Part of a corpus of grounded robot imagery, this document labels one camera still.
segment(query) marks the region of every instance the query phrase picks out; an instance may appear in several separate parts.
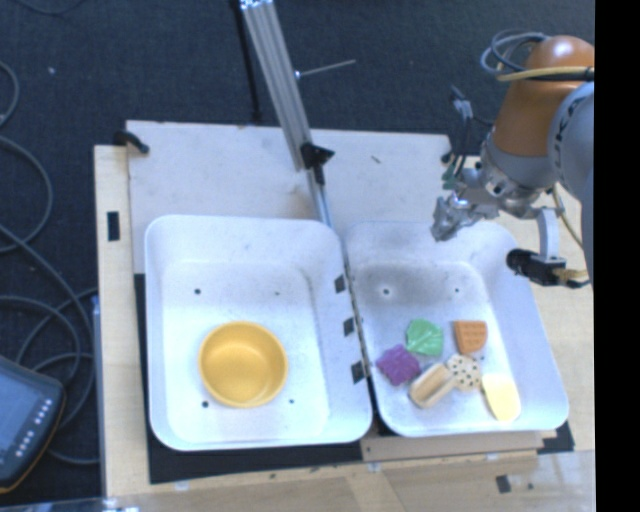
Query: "purple sponge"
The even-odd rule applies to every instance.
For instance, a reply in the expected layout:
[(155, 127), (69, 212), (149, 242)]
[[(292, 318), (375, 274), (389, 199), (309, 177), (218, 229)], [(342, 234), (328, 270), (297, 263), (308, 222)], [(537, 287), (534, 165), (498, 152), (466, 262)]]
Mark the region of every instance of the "purple sponge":
[(402, 344), (385, 350), (376, 361), (376, 366), (394, 386), (399, 386), (420, 373), (418, 360)]

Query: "black cable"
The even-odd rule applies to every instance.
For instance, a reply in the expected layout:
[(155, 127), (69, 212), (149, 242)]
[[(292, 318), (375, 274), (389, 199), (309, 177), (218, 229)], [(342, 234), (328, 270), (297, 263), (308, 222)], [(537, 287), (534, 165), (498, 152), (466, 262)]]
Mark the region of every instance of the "black cable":
[(80, 4), (83, 4), (84, 2), (86, 2), (87, 0), (76, 0), (75, 2), (67, 5), (66, 7), (63, 7), (61, 9), (55, 10), (55, 9), (44, 9), (42, 7), (38, 7), (37, 5), (33, 5), (25, 0), (13, 0), (14, 2), (16, 2), (19, 5), (22, 5), (23, 7), (29, 9), (30, 11), (33, 11), (37, 14), (46, 14), (48, 16), (62, 16), (63, 14), (68, 13), (69, 11), (74, 10), (76, 7), (79, 7)]
[[(9, 305), (20, 305), (23, 307), (27, 307), (30, 309), (37, 309), (40, 311), (45, 311), (46, 313), (48, 313), (51, 316), (55, 316), (57, 320), (59, 320), (62, 325), (64, 325), (64, 327), (69, 331), (69, 333), (71, 334), (71, 337), (73, 339), (73, 344), (75, 346), (75, 359), (73, 361), (73, 367), (72, 370), (70, 372), (70, 375), (62, 380), (62, 383), (67, 386), (76, 376), (77, 372), (78, 372), (78, 368), (80, 366), (80, 352), (81, 352), (81, 345), (80, 345), (80, 339), (78, 337), (78, 333), (76, 332), (76, 330), (73, 328), (73, 325), (71, 324), (71, 322), (69, 322), (69, 320), (63, 315), (61, 314), (59, 311), (57, 311), (56, 309), (52, 308), (51, 306), (45, 304), (44, 302), (40, 302), (37, 300), (33, 300), (33, 299), (28, 299), (26, 297), (16, 297), (13, 295), (0, 295), (0, 304), (9, 304)], [(20, 357), (16, 360), (16, 362), (18, 364), (22, 364), (22, 356), (24, 355), (23, 352), (21, 352)]]
[(13, 70), (2, 61), (0, 61), (0, 69), (9, 76), (9, 79), (11, 80), (11, 83), (13, 85), (13, 96), (11, 98), (11, 102), (9, 103), (7, 110), (3, 113), (0, 113), (0, 127), (2, 127), (2, 125), (9, 120), (16, 107), (18, 106), (18, 100), (20, 99), (20, 82), (18, 81), (18, 77), (13, 72)]
[[(498, 32), (491, 39), (488, 48), (484, 50), (480, 57), (480, 65), (487, 72), (494, 76), (506, 75), (529, 71), (524, 66), (514, 62), (512, 56), (517, 50), (525, 46), (532, 46), (549, 39), (550, 36), (542, 32), (525, 32), (514, 29), (507, 29)], [(496, 61), (496, 65), (489, 64), (490, 58)], [(526, 80), (564, 82), (564, 81), (593, 81), (595, 70), (587, 67), (584, 70), (569, 73), (548, 73), (531, 76)]]
[[(22, 242), (28, 243), (28, 242), (31, 242), (36, 236), (40, 234), (44, 226), (49, 221), (49, 217), (51, 216), (51, 210), (53, 209), (53, 187), (51, 185), (51, 180), (49, 179), (47, 172), (44, 170), (44, 167), (42, 167), (42, 164), (40, 164), (38, 159), (35, 156), (33, 156), (30, 151), (26, 150), (19, 144), (0, 135), (0, 148), (3, 148), (11, 153), (21, 156), (22, 158), (26, 159), (29, 163), (31, 163), (31, 165), (33, 165), (33, 167), (35, 167), (35, 169), (40, 174), (40, 177), (42, 178), (42, 181), (44, 182), (44, 185), (46, 188), (47, 203), (45, 205), (45, 211), (42, 214), (40, 221), (38, 222), (36, 227), (31, 231), (31, 233), (29, 233), (25, 237), (20, 238)], [(17, 249), (18, 245), (19, 244), (13, 241), (13, 243), (10, 243), (9, 245), (0, 247), (0, 255), (6, 254), (8, 252), (11, 252)]]
[(464, 169), (469, 155), (477, 152), (479, 149), (478, 147), (473, 147), (473, 122), (492, 126), (493, 121), (477, 118), (473, 113), (471, 102), (454, 85), (451, 86), (450, 101), (460, 114), (462, 122), (461, 132), (459, 136), (452, 141), (452, 149), (447, 155), (449, 158), (453, 157), (453, 162), (450, 166), (451, 176), (457, 177)]
[[(43, 12), (42, 10), (40, 10), (40, 12), (43, 14), (62, 14), (63, 12), (68, 12), (68, 10), (70, 10), (71, 8), (77, 7), (83, 1), (84, 0), (80, 0), (79, 2), (76, 2), (72, 7), (63, 11)], [(27, 7), (32, 8), (32, 10), (36, 10), (36, 8), (30, 5), (27, 5), (24, 2), (20, 2), (20, 3), (23, 3), (23, 5), (26, 5)], [(0, 127), (2, 127), (4, 124), (7, 123), (11, 115), (16, 110), (18, 100), (20, 97), (20, 84), (13, 70), (3, 62), (0, 62), (0, 70), (9, 76), (13, 84), (13, 94), (12, 94), (12, 99), (9, 103), (9, 106), (7, 107), (4, 113), (0, 114)], [(4, 237), (9, 241), (8, 245), (0, 246), (0, 255), (7, 254), (15, 250), (22, 250), (22, 252), (26, 253), (31, 259), (33, 259), (41, 269), (43, 269), (46, 273), (48, 273), (51, 277), (53, 277), (54, 281), (56, 281), (58, 286), (60, 286), (63, 289), (64, 293), (68, 297), (68, 300), (60, 304), (57, 308), (54, 308), (44, 302), (34, 300), (34, 299), (17, 297), (13, 295), (0, 296), (0, 305), (5, 304), (10, 307), (23, 307), (23, 308), (26, 307), (30, 309), (36, 309), (39, 312), (45, 314), (45, 317), (42, 319), (42, 321), (40, 321), (40, 323), (36, 325), (36, 327), (31, 331), (27, 339), (22, 344), (19, 354), (17, 356), (16, 362), (18, 364), (22, 364), (24, 356), (29, 350), (29, 348), (31, 347), (33, 340), (49, 324), (50, 321), (57, 320), (65, 327), (65, 329), (71, 335), (71, 339), (74, 345), (74, 350), (71, 352), (65, 352), (63, 354), (59, 354), (45, 361), (42, 361), (32, 369), (34, 371), (40, 371), (43, 368), (46, 368), (55, 363), (58, 363), (59, 361), (65, 361), (70, 359), (73, 360), (73, 364), (69, 372), (69, 375), (66, 376), (66, 378), (64, 378), (61, 381), (63, 385), (66, 388), (68, 388), (78, 373), (81, 359), (83, 358), (92, 359), (92, 355), (82, 351), (80, 336), (76, 331), (76, 328), (74, 327), (74, 325), (69, 321), (69, 319), (67, 319), (67, 317), (62, 313), (62, 311), (68, 308), (69, 306), (74, 306), (74, 308), (79, 313), (82, 323), (84, 324), (84, 327), (86, 328), (89, 334), (91, 346), (93, 347), (93, 336), (94, 336), (93, 327), (91, 322), (89, 321), (89, 315), (86, 309), (82, 306), (80, 300), (87, 297), (90, 294), (95, 294), (96, 289), (92, 288), (90, 290), (85, 290), (84, 292), (81, 292), (78, 294), (74, 293), (74, 291), (71, 289), (67, 281), (65, 281), (60, 276), (60, 274), (56, 272), (56, 270), (51, 266), (51, 264), (49, 264), (49, 262), (47, 262), (37, 251), (35, 251), (29, 245), (29, 243), (38, 234), (40, 234), (40, 232), (45, 227), (45, 225), (47, 224), (51, 216), (51, 211), (53, 208), (53, 187), (51, 185), (51, 180), (49, 179), (48, 173), (46, 172), (44, 167), (40, 164), (40, 162), (37, 160), (37, 158), (35, 158), (35, 156), (31, 152), (26, 150), (21, 145), (0, 135), (0, 148), (5, 149), (9, 152), (12, 152), (18, 155), (19, 157), (26, 159), (33, 167), (36, 168), (36, 170), (38, 171), (38, 174), (40, 175), (40, 178), (45, 184), (46, 196), (47, 196), (44, 213), (42, 214), (40, 220), (37, 222), (36, 227), (33, 230), (31, 230), (31, 232), (26, 236), (20, 237), (14, 234), (10, 229), (8, 229), (7, 227), (5, 227), (0, 223), (0, 235), (2, 235), (0, 236), (0, 238)], [(82, 410), (91, 392), (93, 391), (94, 384), (95, 384), (95, 368), (93, 365), (91, 365), (88, 382), (84, 386), (84, 389), (80, 394), (80, 398), (77, 401), (75, 407), (70, 412), (65, 414), (64, 419), (58, 425), (58, 428), (57, 428), (58, 432), (66, 428), (78, 416), (79, 412)], [(77, 458), (77, 457), (72, 457), (72, 456), (62, 454), (56, 450), (51, 450), (51, 449), (49, 449), (49, 453), (54, 458), (68, 464), (89, 465), (89, 464), (96, 464), (100, 462), (99, 458)]]
[[(80, 353), (79, 354), (82, 358), (84, 359), (90, 359), (93, 360), (93, 355), (92, 354), (88, 354), (86, 352)], [(43, 361), (42, 363), (40, 363), (39, 365), (35, 366), (33, 368), (33, 370), (35, 371), (40, 371), (43, 368), (47, 367), (47, 366), (51, 366), (55, 363), (58, 363), (60, 361), (63, 361), (65, 359), (70, 359), (71, 357), (75, 357), (75, 354), (60, 354), (58, 356), (52, 357), (50, 359), (47, 359), (46, 361)], [(85, 386), (85, 391), (83, 392), (82, 396), (80, 397), (80, 400), (78, 401), (78, 403), (76, 404), (76, 407), (73, 409), (73, 411), (69, 414), (67, 414), (67, 416), (65, 417), (65, 419), (60, 423), (60, 425), (58, 425), (58, 429), (57, 432), (60, 432), (66, 425), (68, 425), (80, 412), (80, 410), (82, 409), (82, 407), (84, 406), (84, 403), (86, 402), (89, 393), (92, 391), (93, 389), (93, 371), (92, 371), (92, 378), (90, 380), (90, 383), (88, 386)], [(91, 457), (91, 458), (83, 458), (83, 457), (74, 457), (74, 456), (70, 456), (70, 455), (65, 455), (63, 453), (60, 453), (58, 450), (54, 450), (53, 448), (49, 448), (47, 450), (47, 453), (49, 455), (51, 455), (53, 458), (58, 459), (62, 462), (66, 462), (67, 464), (74, 464), (74, 465), (93, 465), (93, 464), (99, 464), (100, 463), (100, 458), (99, 457)]]
[(570, 279), (569, 281), (567, 281), (567, 288), (571, 288), (572, 290), (578, 290), (580, 288), (584, 288), (585, 286), (591, 284), (591, 280), (588, 281), (574, 281), (573, 279)]

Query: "cable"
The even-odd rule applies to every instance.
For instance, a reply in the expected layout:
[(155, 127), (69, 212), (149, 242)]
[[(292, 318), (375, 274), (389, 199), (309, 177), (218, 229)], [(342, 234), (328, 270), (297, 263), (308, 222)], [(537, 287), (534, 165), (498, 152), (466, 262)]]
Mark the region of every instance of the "cable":
[(500, 82), (509, 82), (513, 80), (540, 79), (540, 80), (558, 80), (558, 81), (591, 81), (594, 79), (595, 67), (583, 66), (558, 66), (555, 68), (536, 68), (526, 71), (518, 71), (515, 73), (506, 73), (498, 75), (496, 79)]
[[(78, 337), (78, 334), (76, 332), (76, 330), (73, 328), (73, 325), (71, 324), (71, 322), (69, 322), (69, 320), (62, 315), (59, 311), (57, 311), (56, 309), (52, 308), (51, 306), (45, 304), (44, 302), (40, 302), (40, 301), (36, 301), (33, 299), (28, 299), (25, 297), (16, 297), (13, 295), (0, 295), (0, 304), (5, 303), (5, 304), (9, 304), (9, 305), (21, 305), (24, 307), (28, 307), (31, 309), (38, 309), (40, 311), (45, 311), (47, 312), (49, 315), (55, 316), (57, 320), (59, 320), (62, 325), (64, 325), (64, 327), (69, 331), (69, 333), (71, 334), (71, 337), (73, 339), (73, 344), (75, 346), (75, 359), (73, 361), (73, 367), (72, 370), (70, 372), (70, 375), (64, 379), (62, 381), (62, 383), (67, 386), (76, 376), (77, 372), (78, 372), (78, 367), (80, 366), (80, 339)], [(16, 361), (18, 364), (21, 364), (21, 360), (22, 360), (22, 356), (24, 354), (21, 352), (21, 356), (18, 358), (18, 360)]]
[[(45, 185), (45, 188), (46, 188), (47, 203), (45, 205), (45, 211), (42, 214), (42, 217), (40, 218), (40, 221), (38, 222), (36, 227), (31, 231), (31, 233), (29, 233), (27, 236), (25, 236), (25, 237), (20, 239), (24, 243), (29, 243), (36, 236), (38, 236), (40, 234), (40, 232), (42, 231), (44, 226), (49, 221), (49, 217), (51, 216), (51, 210), (53, 209), (53, 187), (51, 185), (51, 180), (49, 179), (49, 176), (47, 175), (47, 172), (44, 170), (44, 167), (42, 167), (42, 165), (36, 159), (36, 157), (33, 156), (31, 154), (31, 152), (29, 152), (28, 150), (26, 150), (25, 148), (23, 148), (19, 144), (17, 144), (15, 142), (13, 142), (12, 140), (7, 139), (6, 137), (0, 135), (0, 147), (5, 149), (5, 150), (7, 150), (7, 151), (9, 151), (9, 152), (15, 153), (18, 156), (21, 156), (22, 158), (26, 159), (29, 163), (31, 163), (31, 165), (33, 165), (33, 167), (35, 167), (36, 170), (38, 171), (38, 173), (40, 174), (40, 177), (42, 178), (42, 181), (44, 182), (44, 185)], [(17, 247), (19, 245), (15, 241), (15, 237), (8, 236), (8, 238), (14, 238), (14, 241), (13, 241), (13, 243), (11, 243), (9, 245), (6, 245), (4, 247), (0, 247), (0, 255), (6, 254), (8, 252), (13, 251), (14, 249), (17, 249)]]
[(446, 182), (445, 189), (447, 187), (451, 187), (454, 179), (463, 171), (469, 155), (478, 151), (477, 147), (472, 147), (474, 146), (472, 140), (473, 122), (475, 121), (485, 126), (493, 125), (493, 121), (475, 116), (471, 107), (471, 102), (454, 85), (451, 86), (451, 95), (449, 100), (458, 114), (460, 114), (462, 127), (459, 137), (452, 141), (451, 150), (442, 157), (443, 163), (448, 162), (449, 164), (447, 170), (443, 174), (443, 180)]
[(569, 218), (567, 217), (566, 212), (564, 211), (564, 207), (562, 205), (562, 200), (560, 199), (560, 194), (558, 193), (558, 187), (557, 184), (553, 185), (553, 188), (551, 189), (551, 195), (553, 197), (553, 201), (558, 209), (558, 211), (560, 211), (560, 219), (562, 220), (562, 223), (565, 225), (565, 227), (567, 228), (567, 231), (569, 231), (569, 234), (571, 235), (571, 238), (573, 238), (575, 240), (575, 242), (580, 246), (580, 248), (582, 249), (582, 240), (580, 239), (580, 236), (578, 235), (578, 232), (575, 230), (575, 228), (571, 225), (571, 222), (569, 222)]
[[(82, 3), (82, 1), (84, 0), (76, 2), (73, 7)], [(0, 127), (2, 127), (7, 123), (11, 115), (16, 110), (18, 100), (20, 98), (20, 84), (13, 70), (3, 62), (0, 62), (0, 71), (3, 71), (4, 73), (6, 73), (13, 84), (13, 94), (11, 97), (11, 101), (6, 111), (0, 114)], [(81, 299), (86, 298), (90, 294), (95, 294), (96, 289), (92, 288), (90, 290), (85, 290), (81, 293), (76, 294), (71, 289), (71, 286), (69, 286), (67, 281), (63, 279), (58, 272), (56, 272), (56, 270), (51, 266), (51, 264), (47, 262), (36, 250), (34, 250), (29, 245), (29, 243), (33, 241), (33, 239), (41, 233), (41, 231), (44, 229), (45, 225), (47, 224), (51, 216), (51, 211), (53, 208), (53, 196), (54, 196), (51, 180), (49, 178), (48, 173), (46, 172), (42, 164), (40, 164), (38, 159), (30, 151), (28, 151), (21, 145), (0, 135), (0, 149), (4, 149), (8, 152), (14, 153), (19, 157), (22, 157), (25, 160), (27, 160), (27, 162), (30, 163), (38, 171), (38, 174), (41, 180), (44, 182), (45, 189), (46, 189), (46, 204), (45, 204), (44, 212), (40, 217), (40, 219), (38, 220), (38, 222), (36, 223), (36, 227), (33, 228), (26, 236), (23, 236), (23, 237), (18, 236), (15, 233), (13, 233), (9, 228), (5, 227), (3, 224), (0, 223), (0, 235), (1, 235), (0, 238), (4, 237), (9, 241), (8, 245), (0, 246), (0, 256), (4, 254), (8, 254), (12, 251), (21, 250), (28, 257), (30, 257), (42, 270), (44, 270), (47, 274), (49, 274), (67, 296), (67, 300), (55, 308), (42, 301), (38, 301), (35, 299), (17, 297), (14, 295), (0, 296), (0, 305), (7, 305), (14, 308), (22, 307), (22, 308), (35, 309), (45, 315), (45, 317), (31, 331), (31, 333), (26, 338), (26, 340), (24, 340), (19, 350), (18, 356), (16, 358), (16, 362), (18, 364), (23, 364), (23, 359), (25, 357), (25, 354), (31, 347), (33, 340), (49, 324), (50, 321), (57, 320), (62, 324), (62, 326), (70, 334), (71, 340), (73, 342), (73, 350), (70, 352), (65, 352), (57, 356), (51, 357), (49, 359), (46, 359), (45, 361), (38, 363), (32, 369), (34, 371), (40, 371), (60, 361), (72, 360), (72, 367), (69, 371), (69, 374), (61, 381), (62, 384), (65, 386), (65, 388), (69, 388), (78, 373), (81, 359), (92, 359), (92, 355), (82, 351), (82, 346), (80, 341), (81, 337), (77, 332), (76, 327), (62, 313), (62, 311), (70, 306), (74, 307), (74, 309), (77, 311), (77, 313), (80, 316), (83, 327), (86, 329), (88, 333), (90, 346), (93, 347), (93, 341), (94, 341), (93, 326), (89, 320), (89, 315), (85, 307), (83, 307), (80, 301)], [(91, 365), (91, 370), (87, 380), (88, 382), (84, 386), (83, 391), (80, 394), (80, 398), (76, 403), (75, 407), (65, 414), (64, 419), (58, 425), (58, 428), (57, 428), (58, 432), (66, 428), (68, 425), (70, 425), (71, 422), (78, 416), (79, 412), (82, 410), (91, 392), (93, 391), (94, 384), (95, 384), (95, 368), (93, 365)], [(68, 464), (88, 465), (88, 464), (95, 464), (100, 462), (99, 458), (76, 458), (76, 457), (71, 457), (71, 456), (62, 454), (56, 450), (51, 450), (51, 449), (49, 450), (49, 453), (54, 458)]]
[(2, 71), (9, 75), (9, 79), (11, 80), (11, 83), (13, 85), (13, 97), (11, 98), (11, 102), (9, 103), (7, 110), (4, 113), (0, 113), (1, 128), (2, 125), (9, 120), (16, 107), (18, 106), (18, 100), (20, 99), (20, 82), (18, 81), (18, 77), (13, 72), (13, 70), (2, 61), (0, 61), (0, 69), (2, 69)]
[(86, 2), (86, 0), (76, 0), (75, 2), (71, 3), (67, 7), (63, 7), (61, 9), (55, 10), (55, 9), (44, 9), (42, 7), (38, 7), (29, 2), (26, 2), (25, 0), (13, 0), (13, 1), (29, 9), (30, 11), (33, 11), (37, 14), (46, 14), (47, 16), (62, 16), (63, 14), (66, 14), (69, 11), (72, 11), (76, 7), (79, 7), (80, 4), (83, 4), (84, 2)]
[[(491, 39), (491, 44), (480, 57), (480, 65), (489, 74), (501, 82), (514, 80), (544, 80), (544, 81), (593, 81), (595, 68), (593, 66), (558, 66), (551, 68), (527, 69), (514, 62), (512, 56), (523, 47), (533, 46), (549, 39), (550, 36), (542, 32), (524, 32), (518, 30), (504, 30), (498, 32)], [(495, 65), (490, 65), (493, 58)]]

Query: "white tray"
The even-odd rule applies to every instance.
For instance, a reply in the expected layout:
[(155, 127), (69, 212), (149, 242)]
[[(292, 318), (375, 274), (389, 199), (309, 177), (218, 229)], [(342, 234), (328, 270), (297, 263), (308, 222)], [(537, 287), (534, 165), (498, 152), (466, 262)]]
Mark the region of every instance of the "white tray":
[[(340, 240), (312, 220), (170, 215), (145, 237), (151, 426), (176, 450), (350, 442), (371, 419)], [(237, 409), (202, 384), (204, 336), (232, 320), (274, 332), (289, 376), (270, 403)]]
[[(447, 242), (435, 242), (429, 225), (410, 222), (357, 224), (345, 236), (353, 292), (371, 361), (380, 414), (407, 437), (495, 431), (552, 430), (568, 415), (568, 400), (544, 332), (529, 282), (506, 266), (516, 244), (501, 226), (478, 223)], [(456, 352), (452, 322), (484, 320), (489, 337), (477, 354), (485, 373), (511, 375), (522, 405), (513, 422), (491, 415), (480, 391), (449, 392), (420, 409), (375, 366), (388, 348), (405, 342), (414, 318), (444, 331), (440, 357), (418, 356), (421, 368)]]

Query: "yellow bowl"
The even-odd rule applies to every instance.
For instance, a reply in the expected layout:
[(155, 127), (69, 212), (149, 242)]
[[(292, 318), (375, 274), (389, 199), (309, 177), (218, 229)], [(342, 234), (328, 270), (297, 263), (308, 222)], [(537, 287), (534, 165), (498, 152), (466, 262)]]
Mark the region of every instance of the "yellow bowl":
[(198, 369), (205, 387), (232, 407), (271, 401), (287, 380), (287, 354), (276, 336), (252, 322), (230, 322), (211, 331), (200, 346)]

